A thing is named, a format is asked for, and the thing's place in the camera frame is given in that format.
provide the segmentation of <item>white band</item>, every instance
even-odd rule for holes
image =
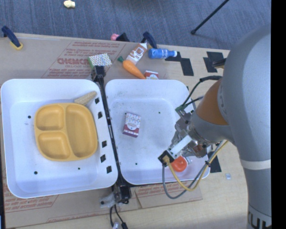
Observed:
[[[264,161],[245,161],[240,160],[243,168],[249,170],[263,170],[263,169],[270,169],[271,168],[271,159],[264,160]]]

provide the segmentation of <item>white tray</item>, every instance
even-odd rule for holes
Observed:
[[[51,161],[38,151],[34,114],[45,104],[73,103],[96,91],[96,104],[87,107],[95,120],[98,148],[94,155],[77,161]],[[110,134],[99,87],[89,80],[13,79],[1,87],[3,140],[7,184],[20,198],[32,198],[112,186],[118,177]]]
[[[122,176],[134,185],[161,183],[158,156],[171,144],[179,119],[175,108],[187,98],[188,89],[175,80],[111,80],[105,91]],[[126,112],[141,116],[138,137],[122,134]],[[208,159],[190,158],[192,163],[177,173],[181,180],[194,179]],[[175,181],[169,168],[165,169],[165,181]]]

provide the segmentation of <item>orange carrot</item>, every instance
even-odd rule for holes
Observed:
[[[146,79],[141,71],[130,60],[123,61],[123,68],[140,79]]]

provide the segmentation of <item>black metal rod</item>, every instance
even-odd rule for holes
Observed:
[[[202,27],[214,14],[217,13],[229,0],[225,0],[222,4],[218,6],[217,9],[215,9],[204,21],[202,21],[194,30],[191,31],[191,34],[194,35],[196,31]]]

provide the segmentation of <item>yellow plate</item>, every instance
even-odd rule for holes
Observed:
[[[98,146],[94,118],[81,104],[48,104],[34,119],[35,138],[41,154],[54,161],[88,158]]]

